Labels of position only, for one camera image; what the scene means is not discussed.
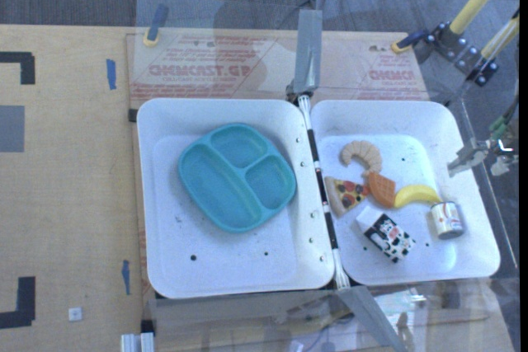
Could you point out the blue divided plate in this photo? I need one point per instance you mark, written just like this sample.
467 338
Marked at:
214 181

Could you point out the white plastic tray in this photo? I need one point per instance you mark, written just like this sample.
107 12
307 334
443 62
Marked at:
462 259
231 264

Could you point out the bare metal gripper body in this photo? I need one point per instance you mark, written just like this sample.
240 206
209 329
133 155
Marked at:
508 144

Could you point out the small white can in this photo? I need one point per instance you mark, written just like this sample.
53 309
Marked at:
447 220

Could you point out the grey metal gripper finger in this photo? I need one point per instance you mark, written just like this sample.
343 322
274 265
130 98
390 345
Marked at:
503 165
470 154

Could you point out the brown cardboard board red print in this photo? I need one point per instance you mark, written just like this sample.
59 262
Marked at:
185 70

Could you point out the tan croissant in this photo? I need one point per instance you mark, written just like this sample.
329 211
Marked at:
369 152

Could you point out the white cow print carton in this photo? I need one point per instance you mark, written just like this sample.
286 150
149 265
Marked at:
387 235

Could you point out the pizza slice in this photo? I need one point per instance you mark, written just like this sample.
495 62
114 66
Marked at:
344 195

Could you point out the yellow banana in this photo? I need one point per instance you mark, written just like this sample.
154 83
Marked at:
416 193

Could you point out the orange waffle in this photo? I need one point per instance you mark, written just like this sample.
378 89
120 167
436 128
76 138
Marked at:
381 189

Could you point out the thin black and white rod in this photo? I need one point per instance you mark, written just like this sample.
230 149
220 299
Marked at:
315 154

